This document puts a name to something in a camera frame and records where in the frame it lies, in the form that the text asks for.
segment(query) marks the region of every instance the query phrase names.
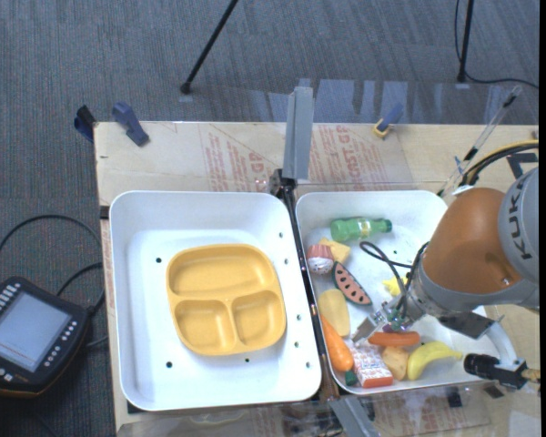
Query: wooden table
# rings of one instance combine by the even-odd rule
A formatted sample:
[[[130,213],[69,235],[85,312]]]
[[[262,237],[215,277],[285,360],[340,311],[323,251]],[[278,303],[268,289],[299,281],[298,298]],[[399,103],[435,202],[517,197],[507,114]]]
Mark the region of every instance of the wooden table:
[[[274,170],[283,166],[285,124],[142,122],[142,127],[150,136],[143,147],[136,146],[126,135],[125,127],[118,123],[98,123],[94,131],[116,428],[118,435],[163,436],[170,435],[176,428],[178,435],[188,435],[187,432],[196,435],[198,429],[208,432],[206,416],[199,424],[199,418],[193,422],[194,419],[171,413],[127,412],[118,376],[111,241],[106,212],[116,196],[134,189],[266,191]],[[464,157],[484,128],[483,125],[396,125],[381,139],[372,134],[372,127],[314,125],[309,180],[299,181],[298,192],[391,188],[423,188],[436,192],[453,171],[455,159]],[[537,126],[499,126],[475,159],[498,147],[537,135]],[[537,165],[531,162],[517,167],[525,172]],[[514,179],[512,168],[503,159],[485,169],[477,186],[505,191]],[[453,196],[445,197],[448,202],[452,199]],[[518,355],[526,359],[529,367],[539,369],[540,316],[515,306],[494,306],[486,310],[493,319],[505,315],[502,325]],[[475,424],[478,427],[465,427],[460,435],[480,435],[481,425],[486,426],[485,432],[495,436],[541,435],[541,401],[534,386],[527,384],[520,391],[506,392],[499,399],[473,391],[471,398],[473,404],[484,400],[487,411],[483,417],[478,412],[475,412],[478,415],[462,416],[463,422],[456,422],[459,427]],[[468,411],[469,404],[464,403],[464,408]],[[425,422],[429,416],[423,415],[411,433],[442,431],[441,435],[458,435],[457,431],[445,431],[452,427],[451,421],[455,418],[444,414],[445,411],[432,414],[430,422]],[[222,423],[215,426],[221,432],[219,435],[238,435],[248,430],[257,437],[286,435],[282,431],[283,410],[279,407],[225,414],[221,419]],[[409,431],[409,423],[402,421],[401,416],[381,419],[377,413],[375,424],[384,435],[402,435]]]

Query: yellow banana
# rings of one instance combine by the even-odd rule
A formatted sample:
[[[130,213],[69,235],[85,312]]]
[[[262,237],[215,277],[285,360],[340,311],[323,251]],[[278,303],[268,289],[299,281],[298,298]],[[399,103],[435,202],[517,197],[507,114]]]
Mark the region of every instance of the yellow banana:
[[[407,377],[410,381],[415,381],[430,362],[443,358],[456,358],[460,360],[462,356],[463,353],[452,350],[442,341],[430,341],[429,343],[420,345],[410,354],[407,364]]]

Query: green bottle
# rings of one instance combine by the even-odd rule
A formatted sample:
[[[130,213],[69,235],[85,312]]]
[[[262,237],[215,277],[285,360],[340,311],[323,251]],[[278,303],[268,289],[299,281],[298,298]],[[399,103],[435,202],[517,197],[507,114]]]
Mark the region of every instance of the green bottle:
[[[334,241],[346,241],[348,239],[363,239],[375,233],[388,233],[392,231],[392,222],[387,218],[355,217],[346,220],[334,220],[329,229]]]

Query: white tray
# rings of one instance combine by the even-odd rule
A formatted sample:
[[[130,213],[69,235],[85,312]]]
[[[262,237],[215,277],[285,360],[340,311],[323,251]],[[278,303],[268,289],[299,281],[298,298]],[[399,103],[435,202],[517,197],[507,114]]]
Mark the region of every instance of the white tray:
[[[321,369],[289,214],[265,193],[130,191],[111,205],[119,374],[123,393],[146,411],[301,401]],[[174,328],[167,264],[177,252],[246,243],[267,254],[287,314],[274,345],[227,356],[189,350]]]
[[[422,190],[312,192],[298,200],[296,214],[305,251],[322,237],[331,239],[329,224],[334,219],[359,216],[390,219],[392,231],[371,236],[368,241],[376,244],[391,260],[412,264],[417,251],[423,243],[429,241],[446,209],[447,205],[441,198]],[[393,273],[388,264],[360,249],[358,241],[346,241],[342,244],[351,247],[344,266],[357,278],[373,301],[371,307],[348,302],[350,333],[353,333],[372,310],[379,309],[383,300],[392,299],[382,281],[391,279]],[[397,271],[401,277],[408,272],[404,268],[397,268]],[[316,275],[310,272],[309,277],[316,298],[323,291],[336,288],[329,274]],[[483,308],[478,308],[475,312],[485,315]],[[421,334],[421,341],[443,341],[452,349],[462,351],[463,357],[468,353],[489,354],[494,357],[500,355],[487,336],[473,340],[443,327],[431,316],[425,316],[416,322],[413,329]],[[344,390],[359,395],[480,381],[478,377],[465,372],[463,360],[452,359],[433,362],[416,381],[395,380],[393,385],[379,388],[351,387],[346,385],[343,373],[333,370],[332,373]]]

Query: orange carrot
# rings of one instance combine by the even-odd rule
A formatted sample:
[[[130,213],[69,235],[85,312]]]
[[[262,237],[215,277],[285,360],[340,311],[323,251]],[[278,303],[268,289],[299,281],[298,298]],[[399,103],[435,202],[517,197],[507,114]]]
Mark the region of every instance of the orange carrot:
[[[409,331],[377,331],[368,342],[379,346],[411,346],[420,342],[418,332]]]
[[[321,319],[321,328],[323,329],[326,346],[328,347],[329,362],[331,362],[332,367],[336,371],[350,371],[354,366],[354,358],[348,345],[324,316],[319,314],[319,318]]]

